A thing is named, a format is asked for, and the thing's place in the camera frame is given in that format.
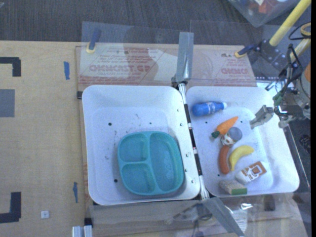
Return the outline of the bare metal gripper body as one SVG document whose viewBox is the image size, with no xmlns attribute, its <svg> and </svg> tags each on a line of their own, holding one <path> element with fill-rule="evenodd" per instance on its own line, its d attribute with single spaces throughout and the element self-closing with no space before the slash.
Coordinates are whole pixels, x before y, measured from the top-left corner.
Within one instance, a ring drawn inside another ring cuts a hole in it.
<svg viewBox="0 0 316 237">
<path fill-rule="evenodd" d="M 274 100 L 274 112 L 280 119 L 310 119 L 310 110 L 298 105 L 293 98 Z"/>
</svg>

